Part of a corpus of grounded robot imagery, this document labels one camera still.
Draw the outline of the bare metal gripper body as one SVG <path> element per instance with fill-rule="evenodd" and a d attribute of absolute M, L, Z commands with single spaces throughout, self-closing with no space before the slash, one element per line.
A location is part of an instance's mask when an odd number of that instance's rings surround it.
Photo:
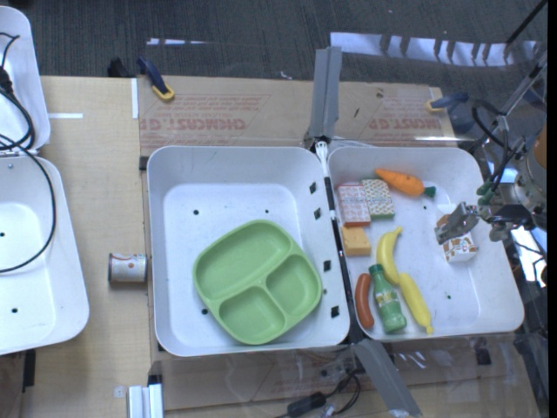
<path fill-rule="evenodd" d="M 490 239 L 507 239 L 521 227 L 547 230 L 546 192 L 531 179 L 517 176 L 512 183 L 498 185 L 488 179 L 477 195 L 478 212 L 491 225 Z"/>

